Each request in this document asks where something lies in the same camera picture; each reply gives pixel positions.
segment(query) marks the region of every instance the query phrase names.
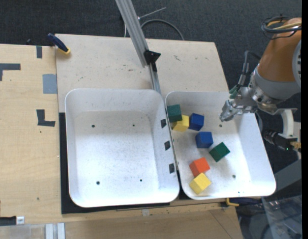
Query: orange cube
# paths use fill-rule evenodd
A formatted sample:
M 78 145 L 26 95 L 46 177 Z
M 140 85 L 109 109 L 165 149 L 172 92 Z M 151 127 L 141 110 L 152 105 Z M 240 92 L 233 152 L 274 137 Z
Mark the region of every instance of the orange cube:
M 210 169 L 209 164 L 207 163 L 207 160 L 204 157 L 193 161 L 189 165 L 189 167 L 192 170 L 194 177 Z

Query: wooden block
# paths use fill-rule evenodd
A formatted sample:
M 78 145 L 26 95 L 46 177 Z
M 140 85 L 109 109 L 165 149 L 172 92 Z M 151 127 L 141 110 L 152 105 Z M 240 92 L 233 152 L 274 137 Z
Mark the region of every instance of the wooden block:
M 181 121 L 183 119 L 179 104 L 167 106 L 167 114 L 170 123 Z
M 211 154 L 211 156 L 213 157 L 213 159 L 218 162 L 219 160 L 221 160 L 224 156 L 226 156 L 228 153 L 230 152 L 230 150 L 227 148 L 227 146 L 221 142 L 219 145 L 217 145 L 216 147 L 214 147 L 209 154 Z
M 185 132 L 189 127 L 189 116 L 182 115 L 182 120 L 173 124 L 172 129 L 174 131 Z
M 193 161 L 189 165 L 189 167 L 190 167 L 194 177 L 196 177 L 200 173 L 206 172 L 210 169 L 210 166 L 209 166 L 206 158 L 204 158 L 204 157 Z
M 211 181 L 207 178 L 207 176 L 204 173 L 201 173 L 191 181 L 189 186 L 196 194 L 199 194 L 204 189 L 206 189 L 210 184 Z
M 205 116 L 201 114 L 192 113 L 189 118 L 189 129 L 200 131 L 204 126 Z
M 211 132 L 199 132 L 195 140 L 197 148 L 209 148 L 214 143 Z

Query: cable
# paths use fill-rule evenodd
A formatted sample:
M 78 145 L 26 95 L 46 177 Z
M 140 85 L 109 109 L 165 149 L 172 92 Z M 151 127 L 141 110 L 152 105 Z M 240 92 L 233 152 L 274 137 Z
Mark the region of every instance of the cable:
M 166 25 L 171 26 L 172 28 L 174 28 L 174 29 L 178 32 L 178 34 L 180 35 L 180 37 L 182 38 L 182 40 L 183 40 L 183 41 L 185 40 L 185 39 L 184 39 L 184 36 L 182 35 L 182 33 L 179 31 L 179 29 L 178 29 L 176 26 L 174 26 L 173 24 L 171 24 L 171 23 L 169 23 L 169 22 L 167 22 L 167 21 L 165 21 L 165 20 L 162 20 L 162 19 L 150 19 L 150 20 L 144 22 L 144 23 L 141 25 L 141 28 L 143 28 L 145 25 L 147 25 L 147 24 L 149 24 L 149 23 L 153 23 L 153 22 L 164 23 L 164 24 L 166 24 Z
M 258 56 L 256 53 L 246 50 L 244 53 L 245 59 L 244 59 L 244 64 L 243 64 L 243 69 L 242 69 L 242 73 L 240 75 L 238 84 L 235 86 L 236 91 L 239 90 L 239 88 L 244 85 L 245 83 L 245 79 L 246 79 L 246 75 L 248 73 L 248 69 L 249 69 L 249 63 L 247 63 L 247 58 L 248 58 L 248 54 L 253 55 L 256 59 L 260 60 L 261 57 Z
M 263 120 L 260 117 L 258 112 L 255 112 L 255 115 L 256 115 L 256 120 L 258 122 L 259 131 L 260 131 L 260 133 L 262 133 L 263 132 Z
M 153 12 L 150 12 L 150 13 L 148 13 L 148 14 L 145 14 L 145 15 L 143 15 L 143 16 L 141 16 L 141 17 L 138 17 L 138 20 L 140 20 L 141 18 L 145 18 L 145 17 L 147 17 L 147 16 L 150 16 L 150 15 L 152 15 L 152 14 L 154 14 L 154 13 L 159 12 L 159 11 L 165 10 L 165 9 L 166 9 L 166 7 L 162 8 L 162 9 L 159 9 L 159 10 L 156 10 L 156 11 L 153 11 Z
M 126 37 L 126 25 L 124 24 L 124 37 Z
M 266 18 L 265 20 L 263 20 L 263 22 L 261 24 L 261 30 L 263 31 L 264 35 L 271 40 L 278 39 L 278 38 L 291 37 L 297 31 L 301 31 L 301 29 L 302 29 L 302 27 L 301 27 L 302 23 L 301 22 L 291 23 L 291 24 L 287 24 L 287 25 L 283 25 L 283 26 L 275 27 L 275 28 L 269 27 L 269 26 L 272 26 L 274 24 L 284 23 L 284 22 L 288 21 L 289 19 L 290 18 L 283 17 L 283 16 Z M 271 38 L 271 37 L 266 35 L 266 33 L 279 34 L 279 33 L 288 33 L 288 32 L 292 32 L 292 33 L 288 36 L 279 36 L 279 37 L 274 37 L 274 38 Z

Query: gray tape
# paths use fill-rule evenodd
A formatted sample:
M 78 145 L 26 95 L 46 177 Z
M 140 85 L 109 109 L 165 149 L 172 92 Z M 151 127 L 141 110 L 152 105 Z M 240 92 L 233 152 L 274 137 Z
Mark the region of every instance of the gray tape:
M 42 58 L 42 47 L 41 46 L 36 47 L 36 57 Z
M 43 93 L 44 94 L 57 94 L 57 83 L 55 74 L 43 74 Z

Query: plastic tray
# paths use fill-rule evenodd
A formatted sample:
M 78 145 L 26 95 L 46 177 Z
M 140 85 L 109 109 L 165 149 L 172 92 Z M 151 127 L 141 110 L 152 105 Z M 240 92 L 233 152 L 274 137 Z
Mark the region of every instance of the plastic tray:
M 178 196 L 165 103 L 158 92 L 75 89 L 66 95 L 65 113 L 69 193 L 75 204 L 168 203 Z
M 228 92 L 175 91 L 166 97 L 166 105 L 180 104 L 185 115 L 204 115 L 204 127 L 200 131 L 212 132 L 214 141 L 210 148 L 198 149 L 197 131 L 171 132 L 184 192 L 196 200 L 271 195 L 276 182 L 255 115 L 243 114 L 232 121 L 221 122 L 219 115 L 226 99 Z M 209 151 L 221 142 L 230 153 L 216 163 Z M 189 186 L 194 179 L 189 165 L 202 157 L 210 165 L 205 174 L 212 184 L 196 194 Z

